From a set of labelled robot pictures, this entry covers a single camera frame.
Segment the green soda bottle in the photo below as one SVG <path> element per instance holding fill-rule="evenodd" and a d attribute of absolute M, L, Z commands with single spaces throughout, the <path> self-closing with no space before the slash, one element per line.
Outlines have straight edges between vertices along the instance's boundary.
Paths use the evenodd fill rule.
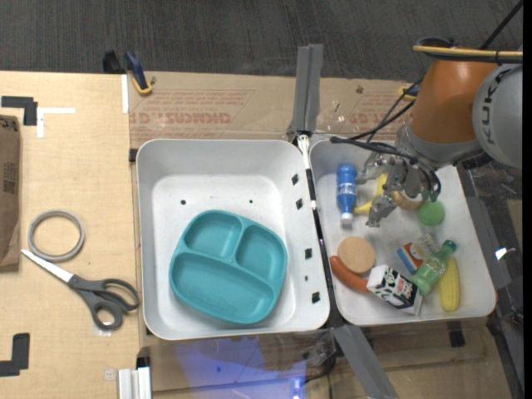
<path fill-rule="evenodd" d="M 423 264 L 411 277 L 411 281 L 419 288 L 421 296 L 426 296 L 432 286 L 443 276 L 447 268 L 447 258 L 456 250 L 456 244 L 449 239 L 441 249 L 425 259 Z"/>

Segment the green lime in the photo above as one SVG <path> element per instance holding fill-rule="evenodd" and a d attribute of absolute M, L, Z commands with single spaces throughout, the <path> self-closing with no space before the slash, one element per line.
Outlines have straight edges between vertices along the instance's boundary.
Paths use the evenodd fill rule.
<path fill-rule="evenodd" d="M 419 221 L 425 226 L 436 226 L 443 221 L 446 211 L 440 201 L 425 202 L 417 211 Z"/>

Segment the blue water bottle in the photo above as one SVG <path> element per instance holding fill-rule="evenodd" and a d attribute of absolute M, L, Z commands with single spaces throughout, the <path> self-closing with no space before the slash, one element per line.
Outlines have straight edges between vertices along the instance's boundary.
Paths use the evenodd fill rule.
<path fill-rule="evenodd" d="M 342 224 L 352 224 L 352 208 L 357 203 L 357 169 L 351 164 L 338 166 L 336 201 L 342 211 Z"/>

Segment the teal divided plate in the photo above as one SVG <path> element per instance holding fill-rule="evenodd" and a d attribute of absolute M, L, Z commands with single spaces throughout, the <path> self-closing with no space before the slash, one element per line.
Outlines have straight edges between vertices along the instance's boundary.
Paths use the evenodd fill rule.
<path fill-rule="evenodd" d="M 170 286 L 182 302 L 214 318 L 251 324 L 278 301 L 288 255 L 270 229 L 221 210 L 198 214 L 170 262 Z"/>

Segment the black scissors handle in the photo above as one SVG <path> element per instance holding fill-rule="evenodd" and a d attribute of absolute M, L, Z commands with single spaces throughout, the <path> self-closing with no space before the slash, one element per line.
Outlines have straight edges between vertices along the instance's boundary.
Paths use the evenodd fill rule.
<path fill-rule="evenodd" d="M 91 310 L 92 319 L 101 329 L 115 329 L 122 324 L 124 312 L 129 312 L 139 307 L 139 295 L 130 283 L 121 279 L 108 278 L 99 281 L 88 281 L 73 275 L 68 285 L 75 289 L 85 300 Z M 109 291 L 107 287 L 118 286 L 131 293 L 132 302 L 126 301 L 120 294 Z M 106 310 L 113 317 L 112 323 L 105 323 L 100 319 L 98 312 Z"/>

